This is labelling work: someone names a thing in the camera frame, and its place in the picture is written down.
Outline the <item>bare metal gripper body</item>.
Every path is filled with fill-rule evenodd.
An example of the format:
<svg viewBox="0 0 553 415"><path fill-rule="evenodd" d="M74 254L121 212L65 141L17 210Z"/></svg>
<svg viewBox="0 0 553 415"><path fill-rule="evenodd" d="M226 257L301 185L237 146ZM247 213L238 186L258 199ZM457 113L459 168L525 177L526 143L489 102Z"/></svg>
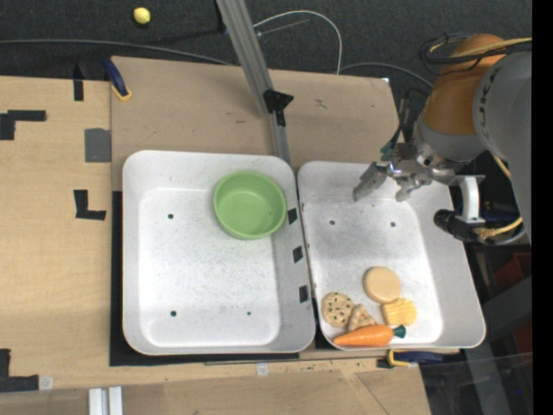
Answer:
<svg viewBox="0 0 553 415"><path fill-rule="evenodd" d="M398 183L417 187L432 182L449 185L456 178L455 163L427 144L396 143L390 151L387 172Z"/></svg>

